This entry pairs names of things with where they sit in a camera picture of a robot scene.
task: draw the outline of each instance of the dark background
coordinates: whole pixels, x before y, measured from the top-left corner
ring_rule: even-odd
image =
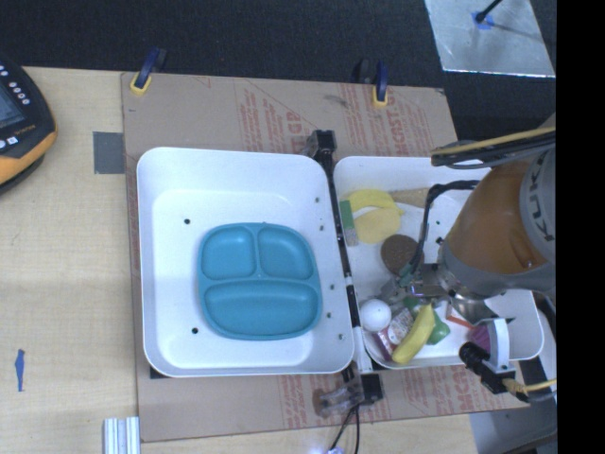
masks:
[[[556,70],[557,0],[530,4]],[[555,79],[443,72],[424,0],[0,0],[0,27],[30,66],[136,71],[156,45],[168,73],[342,82],[381,60],[389,84],[444,89],[460,139],[556,111]]]

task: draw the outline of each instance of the silver metal sheet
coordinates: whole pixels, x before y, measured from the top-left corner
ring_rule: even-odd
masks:
[[[424,0],[445,71],[554,78],[529,0]]]

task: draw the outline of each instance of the wooden table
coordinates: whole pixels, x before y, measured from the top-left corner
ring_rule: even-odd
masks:
[[[122,132],[120,73],[27,68],[56,117],[42,165],[0,196],[0,451],[100,453],[137,415],[123,174],[95,174],[95,131]],[[15,360],[23,350],[23,390]],[[338,428],[168,443],[143,453],[323,453]],[[354,425],[343,448],[353,451]],[[360,452],[476,452],[468,415],[362,424]]]

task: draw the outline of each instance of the cardboard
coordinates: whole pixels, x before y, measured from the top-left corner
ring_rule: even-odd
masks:
[[[428,156],[456,141],[442,90],[395,87],[389,104],[372,103],[366,84],[294,82],[154,74],[142,96],[122,76],[139,419],[143,442],[335,426],[316,414],[313,396],[342,375],[166,378],[154,375],[142,340],[136,164],[158,146],[300,152],[313,130],[333,130],[336,158]],[[385,398],[361,422],[524,407],[492,395],[463,366],[379,373]]]

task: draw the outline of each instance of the white ball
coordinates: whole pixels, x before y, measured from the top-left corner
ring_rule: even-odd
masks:
[[[391,320],[390,307],[379,299],[366,301],[359,309],[361,327],[375,333],[389,326]]]

